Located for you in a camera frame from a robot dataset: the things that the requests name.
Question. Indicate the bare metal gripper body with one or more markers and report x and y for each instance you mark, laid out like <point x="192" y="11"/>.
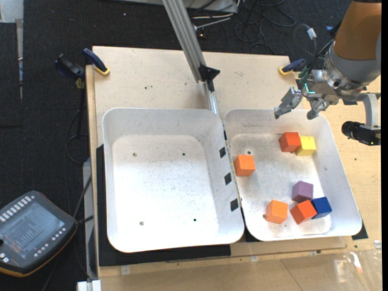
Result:
<point x="321" y="85"/>

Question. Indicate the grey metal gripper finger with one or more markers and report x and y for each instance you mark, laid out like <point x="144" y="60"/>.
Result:
<point x="288" y="103"/>
<point x="316" y="108"/>

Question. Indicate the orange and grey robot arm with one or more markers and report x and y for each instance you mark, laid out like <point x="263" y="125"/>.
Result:
<point x="359" y="32"/>

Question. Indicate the dark orange cube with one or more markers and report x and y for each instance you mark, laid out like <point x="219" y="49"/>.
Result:
<point x="303" y="212"/>
<point x="289" y="142"/>

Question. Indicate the yellow cube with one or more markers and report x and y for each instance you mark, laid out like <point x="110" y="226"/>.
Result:
<point x="306" y="146"/>

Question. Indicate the white plastic tray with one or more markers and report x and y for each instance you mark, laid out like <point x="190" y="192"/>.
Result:
<point x="276" y="177"/>
<point x="163" y="186"/>

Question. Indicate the purple cube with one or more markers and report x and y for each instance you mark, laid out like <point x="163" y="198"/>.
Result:
<point x="302" y="191"/>

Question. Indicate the blue cube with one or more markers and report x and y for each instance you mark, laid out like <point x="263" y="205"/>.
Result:
<point x="322" y="207"/>

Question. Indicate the pale wood board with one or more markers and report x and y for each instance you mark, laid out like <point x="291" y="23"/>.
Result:
<point x="151" y="80"/>

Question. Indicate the black cylinder on white bracket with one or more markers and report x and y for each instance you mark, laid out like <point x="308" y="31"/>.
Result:
<point x="360" y="132"/>

